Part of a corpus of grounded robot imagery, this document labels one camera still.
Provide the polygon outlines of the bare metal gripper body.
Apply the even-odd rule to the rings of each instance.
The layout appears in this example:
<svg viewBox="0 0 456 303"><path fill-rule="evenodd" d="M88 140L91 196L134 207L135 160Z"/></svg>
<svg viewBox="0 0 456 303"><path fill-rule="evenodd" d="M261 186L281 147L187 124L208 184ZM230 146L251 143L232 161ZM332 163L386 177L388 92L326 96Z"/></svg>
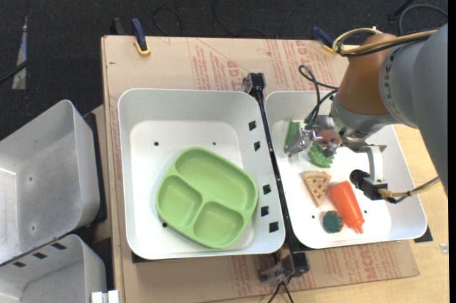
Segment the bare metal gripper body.
<svg viewBox="0 0 456 303"><path fill-rule="evenodd" d="M314 140L319 145L325 141L334 142L338 144L338 149L345 147L356 153L367 148L367 132L352 116L318 115L311 121L311 127L316 134Z"/></svg>

